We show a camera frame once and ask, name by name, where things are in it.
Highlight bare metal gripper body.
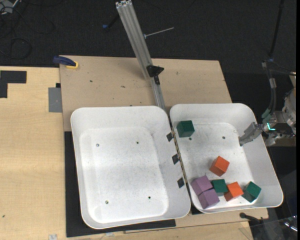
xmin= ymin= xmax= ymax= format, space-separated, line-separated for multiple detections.
xmin=261 ymin=111 xmax=296 ymax=137

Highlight green cube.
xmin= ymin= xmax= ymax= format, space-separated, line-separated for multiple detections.
xmin=241 ymin=181 xmax=262 ymax=203
xmin=210 ymin=179 xmax=229 ymax=194
xmin=176 ymin=120 xmax=196 ymax=138

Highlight brown cardboard board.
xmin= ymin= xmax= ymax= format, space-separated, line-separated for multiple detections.
xmin=58 ymin=55 xmax=270 ymax=235

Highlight white plastic tray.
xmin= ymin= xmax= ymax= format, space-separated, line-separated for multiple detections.
xmin=169 ymin=102 xmax=284 ymax=214
xmin=70 ymin=105 xmax=192 ymax=230

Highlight orange cube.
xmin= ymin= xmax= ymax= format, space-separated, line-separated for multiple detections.
xmin=223 ymin=181 xmax=244 ymax=202
xmin=209 ymin=155 xmax=230 ymax=177

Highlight purple cube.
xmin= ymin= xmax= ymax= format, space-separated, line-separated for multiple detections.
xmin=197 ymin=188 xmax=220 ymax=210
xmin=190 ymin=175 xmax=213 ymax=196

